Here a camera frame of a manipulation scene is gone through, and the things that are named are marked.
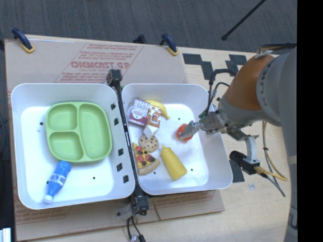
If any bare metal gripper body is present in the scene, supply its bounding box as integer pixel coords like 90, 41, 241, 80
198, 110, 229, 139

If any red round toy tomato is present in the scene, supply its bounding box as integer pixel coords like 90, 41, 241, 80
176, 123, 195, 142

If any white plastic tray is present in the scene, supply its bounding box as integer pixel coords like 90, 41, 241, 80
11, 83, 136, 210
121, 83, 234, 196

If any yellow mustard bottle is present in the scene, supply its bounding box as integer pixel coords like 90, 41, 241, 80
160, 144, 188, 181

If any orange and white carton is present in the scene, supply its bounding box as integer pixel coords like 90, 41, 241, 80
142, 104, 163, 139

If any yellow banana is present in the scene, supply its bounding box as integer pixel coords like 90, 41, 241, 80
144, 99, 171, 120

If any brown chocolate chip biscuit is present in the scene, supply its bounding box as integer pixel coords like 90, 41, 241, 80
138, 134, 160, 153

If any slice of pizza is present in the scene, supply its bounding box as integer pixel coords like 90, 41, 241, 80
131, 142, 162, 176

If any red and white carton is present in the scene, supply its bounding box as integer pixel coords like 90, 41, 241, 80
128, 98, 151, 127

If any thin black and white rod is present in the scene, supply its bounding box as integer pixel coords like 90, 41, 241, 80
114, 80, 142, 199

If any green divided plate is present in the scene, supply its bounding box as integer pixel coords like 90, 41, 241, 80
45, 101, 113, 163

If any black tripod leg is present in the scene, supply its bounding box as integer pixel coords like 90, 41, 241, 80
221, 0, 285, 41

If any blue bottle with white cap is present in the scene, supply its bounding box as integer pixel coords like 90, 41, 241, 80
43, 160, 73, 205

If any brown cardboard board red print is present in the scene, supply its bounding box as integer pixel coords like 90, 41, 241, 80
4, 34, 226, 242

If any black cylinder on white bracket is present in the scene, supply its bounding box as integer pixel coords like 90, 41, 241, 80
229, 134, 261, 175

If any black block with thin wires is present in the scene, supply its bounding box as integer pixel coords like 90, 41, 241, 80
133, 195, 150, 212
106, 69, 124, 86

